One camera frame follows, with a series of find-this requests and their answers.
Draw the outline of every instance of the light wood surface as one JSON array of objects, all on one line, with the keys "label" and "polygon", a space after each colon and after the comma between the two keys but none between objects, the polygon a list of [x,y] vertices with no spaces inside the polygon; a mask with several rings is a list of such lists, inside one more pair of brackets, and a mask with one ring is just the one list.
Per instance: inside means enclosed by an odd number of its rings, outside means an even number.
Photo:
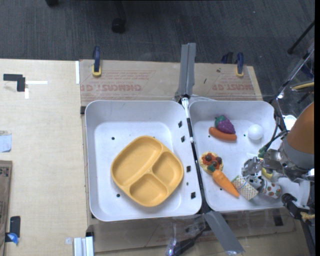
[{"label": "light wood surface", "polygon": [[[84,237],[87,200],[80,86],[74,61],[0,59],[3,74],[22,74],[29,99],[17,83],[0,79],[0,130],[12,133],[13,161],[8,216],[21,217],[18,245],[6,243],[6,256],[71,256],[66,238]],[[248,256],[308,255],[300,223],[281,234],[241,237]],[[97,255],[164,255],[165,247],[109,251]],[[200,241],[185,256],[226,255],[217,240]]]}]

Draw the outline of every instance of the cardboard sheet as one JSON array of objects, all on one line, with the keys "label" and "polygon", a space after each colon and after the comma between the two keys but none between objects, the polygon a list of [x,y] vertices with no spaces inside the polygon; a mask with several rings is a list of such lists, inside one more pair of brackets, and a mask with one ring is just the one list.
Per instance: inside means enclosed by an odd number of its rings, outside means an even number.
[{"label": "cardboard sheet", "polygon": [[0,255],[4,255],[5,251],[11,170],[11,161],[0,160]]},{"label": "cardboard sheet", "polygon": [[[80,65],[81,105],[95,100],[172,100],[179,85],[180,63],[101,60],[101,76],[92,75],[94,60]],[[261,100],[253,67],[235,74],[236,64],[195,63],[192,93],[214,100]]]}]

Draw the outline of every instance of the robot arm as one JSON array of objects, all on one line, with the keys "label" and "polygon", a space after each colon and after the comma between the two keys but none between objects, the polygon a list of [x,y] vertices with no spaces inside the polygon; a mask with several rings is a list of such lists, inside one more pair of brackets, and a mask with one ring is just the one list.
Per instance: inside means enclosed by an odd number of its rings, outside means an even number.
[{"label": "robot arm", "polygon": [[269,149],[263,158],[254,157],[247,160],[242,168],[242,175],[253,176],[265,169],[272,174],[271,181],[287,177],[299,184],[299,198],[289,193],[282,195],[282,202],[295,219],[303,219],[309,212],[311,183],[314,183],[315,168],[315,105],[307,106],[295,121],[291,130],[282,140],[278,150]]}]

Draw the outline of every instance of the small blue object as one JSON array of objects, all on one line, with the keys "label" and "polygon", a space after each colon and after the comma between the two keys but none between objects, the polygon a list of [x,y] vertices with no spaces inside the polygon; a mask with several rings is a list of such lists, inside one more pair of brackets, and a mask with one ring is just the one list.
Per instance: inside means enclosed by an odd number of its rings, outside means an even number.
[{"label": "small blue object", "polygon": [[236,55],[236,63],[237,63],[237,73],[241,75],[244,67],[244,54],[242,52],[239,52]]},{"label": "small blue object", "polygon": [[95,46],[92,57],[94,59],[94,72],[99,72],[100,67],[100,47]]},{"label": "small blue object", "polygon": [[7,236],[14,242],[16,245],[18,244],[18,236],[15,233],[8,233]]}]

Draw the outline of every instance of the white tray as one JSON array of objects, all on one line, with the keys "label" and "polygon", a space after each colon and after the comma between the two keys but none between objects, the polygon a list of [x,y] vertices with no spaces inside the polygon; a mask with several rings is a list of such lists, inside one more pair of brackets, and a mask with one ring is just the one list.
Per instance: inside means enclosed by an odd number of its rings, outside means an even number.
[{"label": "white tray", "polygon": [[[241,175],[245,161],[258,154],[259,149],[271,139],[275,129],[274,108],[265,101],[199,100],[190,104],[189,115],[197,156],[200,157],[206,151],[217,153],[223,160],[223,172],[230,180]],[[226,115],[234,125],[236,142],[225,142],[209,136],[209,127],[215,125],[215,117],[219,115]],[[263,137],[258,142],[248,138],[248,128],[253,124],[261,125],[264,129]],[[279,148],[276,142],[272,146],[274,149]],[[200,169],[206,201],[215,211],[233,212],[283,206],[281,198],[273,199],[262,194],[250,201],[243,196],[236,198],[220,190],[211,175]],[[280,178],[278,184],[282,187],[282,195],[299,194],[299,185],[288,178]]]},{"label": "white tray", "polygon": [[[97,219],[111,222],[179,217],[194,215],[200,210],[202,199],[197,170],[186,113],[180,104],[169,100],[97,100],[85,109],[85,125],[89,202]],[[179,186],[155,207],[134,202],[115,184],[110,173],[111,163],[118,153],[135,138],[144,135],[161,141],[179,158],[184,168]]]}]

